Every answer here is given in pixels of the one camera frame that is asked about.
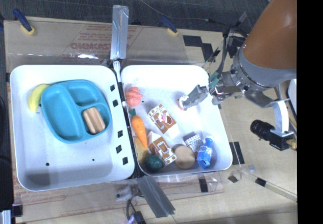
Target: blue clamp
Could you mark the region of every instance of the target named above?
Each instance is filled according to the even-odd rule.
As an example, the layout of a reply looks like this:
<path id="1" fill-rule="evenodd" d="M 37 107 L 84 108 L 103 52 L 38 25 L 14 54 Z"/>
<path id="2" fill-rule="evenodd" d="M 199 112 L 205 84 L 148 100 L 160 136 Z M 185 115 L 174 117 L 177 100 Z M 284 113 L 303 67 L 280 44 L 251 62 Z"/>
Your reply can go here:
<path id="1" fill-rule="evenodd" d="M 26 19 L 25 15 L 19 11 L 17 8 L 12 10 L 14 16 L 20 21 L 21 29 L 28 35 L 32 35 L 35 29 L 29 24 L 28 20 Z"/>
<path id="2" fill-rule="evenodd" d="M 167 31 L 173 36 L 176 36 L 178 34 L 175 24 L 169 18 L 167 18 L 166 16 L 161 16 L 160 21 L 168 27 Z"/>

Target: small carton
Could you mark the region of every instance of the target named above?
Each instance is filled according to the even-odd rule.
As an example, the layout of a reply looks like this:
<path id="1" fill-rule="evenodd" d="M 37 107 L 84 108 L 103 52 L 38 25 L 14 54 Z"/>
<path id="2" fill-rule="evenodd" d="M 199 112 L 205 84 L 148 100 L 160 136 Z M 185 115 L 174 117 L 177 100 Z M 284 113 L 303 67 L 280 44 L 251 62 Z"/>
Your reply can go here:
<path id="1" fill-rule="evenodd" d="M 169 114 L 162 104 L 159 104 L 150 110 L 148 116 L 163 134 L 167 134 L 172 139 L 180 134 L 180 130 L 175 119 Z"/>
<path id="2" fill-rule="evenodd" d="M 169 165 L 177 159 L 176 155 L 162 136 L 154 132 L 150 132 L 147 138 L 149 142 L 149 152 L 153 155 L 157 155 L 163 162 L 164 166 Z"/>
<path id="3" fill-rule="evenodd" d="M 198 151 L 201 145 L 203 145 L 203 141 L 198 134 L 195 134 L 192 137 L 189 137 L 188 139 L 186 139 L 185 144 L 187 147 L 193 150 L 195 157 L 197 157 Z"/>

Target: blue bottle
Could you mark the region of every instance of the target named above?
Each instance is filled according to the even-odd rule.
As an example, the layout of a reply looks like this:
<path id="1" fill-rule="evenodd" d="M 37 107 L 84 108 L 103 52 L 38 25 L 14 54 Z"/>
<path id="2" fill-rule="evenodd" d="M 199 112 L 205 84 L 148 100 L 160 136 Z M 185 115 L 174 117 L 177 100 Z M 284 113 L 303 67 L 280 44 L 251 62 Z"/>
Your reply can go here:
<path id="1" fill-rule="evenodd" d="M 213 140 L 211 138 L 206 138 L 205 143 L 201 145 L 198 152 L 196 161 L 203 169 L 206 169 L 210 166 L 210 160 L 212 157 L 212 143 Z"/>

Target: green ball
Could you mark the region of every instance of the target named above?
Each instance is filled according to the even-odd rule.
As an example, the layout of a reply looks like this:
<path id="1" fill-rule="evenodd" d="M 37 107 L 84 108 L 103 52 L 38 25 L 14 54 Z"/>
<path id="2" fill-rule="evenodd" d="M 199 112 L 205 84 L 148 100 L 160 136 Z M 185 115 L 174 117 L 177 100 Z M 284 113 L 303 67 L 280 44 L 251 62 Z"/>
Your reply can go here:
<path id="1" fill-rule="evenodd" d="M 163 168 L 161 159 L 156 155 L 148 155 L 145 160 L 146 168 L 151 172 L 158 172 Z"/>

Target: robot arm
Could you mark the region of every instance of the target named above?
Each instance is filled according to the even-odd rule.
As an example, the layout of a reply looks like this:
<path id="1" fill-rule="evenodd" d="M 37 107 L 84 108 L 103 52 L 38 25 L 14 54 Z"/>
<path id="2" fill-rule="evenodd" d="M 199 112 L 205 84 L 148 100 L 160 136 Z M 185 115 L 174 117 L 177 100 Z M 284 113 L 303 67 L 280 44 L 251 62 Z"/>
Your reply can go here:
<path id="1" fill-rule="evenodd" d="M 297 0 L 270 0 L 248 36 L 242 33 L 242 38 L 237 40 L 235 36 L 229 37 L 230 31 L 232 28 L 223 33 L 222 61 L 210 76 L 208 89 L 196 86 L 181 101 L 182 108 L 186 110 L 201 102 L 207 92 L 213 96 L 214 105 L 230 96 L 243 96 L 262 108 L 272 107 L 276 128 L 269 128 L 270 135 L 289 138 L 293 132 L 288 131 L 289 119 L 285 101 L 273 100 L 263 92 L 284 81 L 296 79 Z M 234 42 L 240 42 L 239 49 L 230 49 Z M 223 72 L 228 52 L 233 63 L 229 71 Z M 285 149 L 280 144 L 275 146 L 280 150 Z"/>

